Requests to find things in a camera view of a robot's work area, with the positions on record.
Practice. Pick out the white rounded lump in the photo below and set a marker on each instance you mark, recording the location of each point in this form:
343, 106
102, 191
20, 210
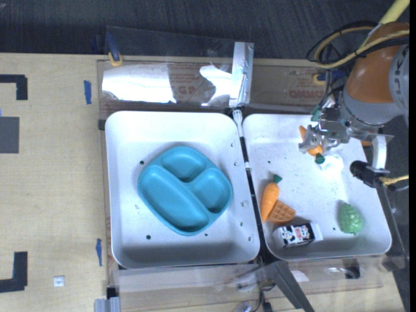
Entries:
333, 164

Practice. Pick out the blue divided plate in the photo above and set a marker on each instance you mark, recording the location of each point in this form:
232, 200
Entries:
182, 193

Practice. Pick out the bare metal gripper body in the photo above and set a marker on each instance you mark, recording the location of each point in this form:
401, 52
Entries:
334, 125

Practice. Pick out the white plastic tray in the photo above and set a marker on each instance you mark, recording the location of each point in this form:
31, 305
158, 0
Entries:
308, 190
130, 239

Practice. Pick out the cow print milk carton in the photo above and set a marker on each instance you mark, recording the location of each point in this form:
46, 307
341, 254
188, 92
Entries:
297, 236

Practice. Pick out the orange waffle biscuit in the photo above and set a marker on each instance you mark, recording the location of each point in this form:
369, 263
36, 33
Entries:
282, 213

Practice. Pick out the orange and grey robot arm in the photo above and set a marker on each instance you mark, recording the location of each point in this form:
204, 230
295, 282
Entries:
370, 80

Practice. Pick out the green grapes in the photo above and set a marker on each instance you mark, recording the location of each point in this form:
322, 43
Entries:
350, 219

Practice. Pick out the large orange carrot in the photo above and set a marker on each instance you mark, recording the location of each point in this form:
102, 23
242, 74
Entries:
271, 197

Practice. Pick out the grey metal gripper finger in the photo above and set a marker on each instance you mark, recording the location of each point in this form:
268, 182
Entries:
307, 141
329, 142

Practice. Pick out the small orange carrot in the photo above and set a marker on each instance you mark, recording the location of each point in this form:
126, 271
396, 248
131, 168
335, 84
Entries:
315, 150

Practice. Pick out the black cylinder on white bracket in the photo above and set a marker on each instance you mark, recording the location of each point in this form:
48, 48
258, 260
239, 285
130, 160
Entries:
369, 172

